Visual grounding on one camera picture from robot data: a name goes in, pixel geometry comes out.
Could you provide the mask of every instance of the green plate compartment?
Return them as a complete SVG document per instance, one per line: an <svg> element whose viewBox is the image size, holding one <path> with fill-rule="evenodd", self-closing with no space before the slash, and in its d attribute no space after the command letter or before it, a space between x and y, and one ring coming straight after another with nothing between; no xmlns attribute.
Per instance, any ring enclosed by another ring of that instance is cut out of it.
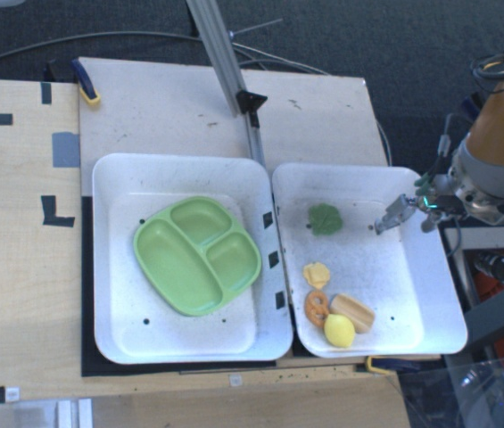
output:
<svg viewBox="0 0 504 428"><path fill-rule="evenodd" d="M260 275L260 252L238 219L204 196L174 203L136 231L135 255L159 294L181 314L221 308Z"/></svg>

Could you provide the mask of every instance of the yellow lemon toy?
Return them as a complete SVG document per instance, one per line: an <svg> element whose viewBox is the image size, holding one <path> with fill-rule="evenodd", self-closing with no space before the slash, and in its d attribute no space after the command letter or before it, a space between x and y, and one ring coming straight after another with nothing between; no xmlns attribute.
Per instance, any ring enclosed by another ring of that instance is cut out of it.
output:
<svg viewBox="0 0 504 428"><path fill-rule="evenodd" d="M329 314L323 331L326 339L335 347L350 347L355 339L355 325L341 314Z"/></svg>

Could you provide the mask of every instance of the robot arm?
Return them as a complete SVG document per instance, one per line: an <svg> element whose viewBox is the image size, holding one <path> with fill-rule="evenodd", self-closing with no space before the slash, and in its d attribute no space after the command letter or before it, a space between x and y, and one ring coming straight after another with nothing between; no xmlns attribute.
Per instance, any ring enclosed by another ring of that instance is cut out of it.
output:
<svg viewBox="0 0 504 428"><path fill-rule="evenodd" d="M483 69L503 64L488 63ZM504 78L492 73L493 78ZM442 137L439 154L448 141ZM486 224L504 224L498 207L504 204L504 80L492 90L469 133L453 153L445 174L426 173L417 181L416 197L399 196L375 222L380 235L407 220L416 209L426 214L425 232L450 218L473 217Z"/></svg>

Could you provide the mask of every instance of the green light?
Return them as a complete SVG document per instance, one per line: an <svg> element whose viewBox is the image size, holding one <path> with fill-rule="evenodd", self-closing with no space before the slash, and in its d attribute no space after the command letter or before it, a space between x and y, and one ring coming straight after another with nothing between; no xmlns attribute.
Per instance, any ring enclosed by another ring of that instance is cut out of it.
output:
<svg viewBox="0 0 504 428"><path fill-rule="evenodd" d="M435 210L438 207L435 204L428 204L428 199L426 197L424 197L424 205L430 210Z"/></svg>

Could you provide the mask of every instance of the aluminum rail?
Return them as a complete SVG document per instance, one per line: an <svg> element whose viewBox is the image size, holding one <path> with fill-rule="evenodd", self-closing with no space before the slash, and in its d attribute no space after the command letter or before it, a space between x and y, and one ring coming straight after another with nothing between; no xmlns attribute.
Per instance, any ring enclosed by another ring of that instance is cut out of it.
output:
<svg viewBox="0 0 504 428"><path fill-rule="evenodd" d="M245 116L252 159L265 166L260 129L255 114L259 105L246 110L242 106L242 102L238 101L239 94L245 93L248 95L249 93L246 90L244 78L235 57L229 32L218 8L218 3L216 0L186 0L186 3L200 32L200 37L210 57L212 67L216 72L230 110L234 116L239 114Z"/></svg>

